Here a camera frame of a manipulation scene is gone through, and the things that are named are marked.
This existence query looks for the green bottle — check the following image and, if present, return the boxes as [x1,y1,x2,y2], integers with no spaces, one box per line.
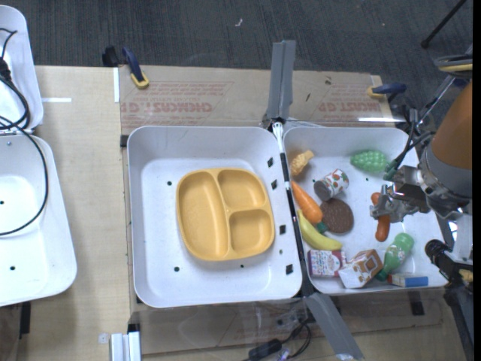
[375,232,416,283]

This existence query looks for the orange carrot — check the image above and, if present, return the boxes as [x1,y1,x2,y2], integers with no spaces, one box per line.
[290,180,329,235]

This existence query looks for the brown biscuit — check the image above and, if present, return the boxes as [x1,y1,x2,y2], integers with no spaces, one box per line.
[319,197,355,235]

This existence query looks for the small can with fruit print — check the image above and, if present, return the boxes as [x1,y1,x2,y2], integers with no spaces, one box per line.
[313,168,350,202]

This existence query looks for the blue and white box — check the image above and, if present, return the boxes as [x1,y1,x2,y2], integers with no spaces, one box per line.
[386,272,430,289]

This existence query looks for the brown and white carton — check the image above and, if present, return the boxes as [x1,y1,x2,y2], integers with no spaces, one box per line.
[337,248,385,290]

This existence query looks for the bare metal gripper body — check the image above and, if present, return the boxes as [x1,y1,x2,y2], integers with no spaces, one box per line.
[392,165,434,214]

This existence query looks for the green grapes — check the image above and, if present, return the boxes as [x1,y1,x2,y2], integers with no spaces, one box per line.
[349,149,390,174]

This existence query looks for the orange sausage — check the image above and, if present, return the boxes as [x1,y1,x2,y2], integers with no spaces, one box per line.
[370,191,392,243]

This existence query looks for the yellow toy corn piece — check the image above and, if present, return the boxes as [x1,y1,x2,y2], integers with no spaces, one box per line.
[289,149,315,177]

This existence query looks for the brown cardboard board, red print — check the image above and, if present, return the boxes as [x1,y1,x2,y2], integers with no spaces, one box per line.
[117,64,452,356]

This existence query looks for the white plastic tray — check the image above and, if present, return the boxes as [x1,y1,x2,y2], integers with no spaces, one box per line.
[0,132,78,308]
[282,126,450,297]
[126,125,304,309]
[0,5,44,135]

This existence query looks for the black cable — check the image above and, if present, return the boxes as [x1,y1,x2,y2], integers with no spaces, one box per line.
[0,28,50,238]

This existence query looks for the yellow banana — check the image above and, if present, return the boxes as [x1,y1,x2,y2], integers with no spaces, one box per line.
[296,208,343,252]

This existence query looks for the black cylinder on white bracket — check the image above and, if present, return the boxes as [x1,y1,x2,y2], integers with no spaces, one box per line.
[425,211,473,282]

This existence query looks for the pink carton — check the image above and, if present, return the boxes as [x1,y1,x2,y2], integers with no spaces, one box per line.
[307,248,348,278]

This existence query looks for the yellow divided plate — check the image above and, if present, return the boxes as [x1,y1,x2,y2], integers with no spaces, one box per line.
[175,167,277,262]

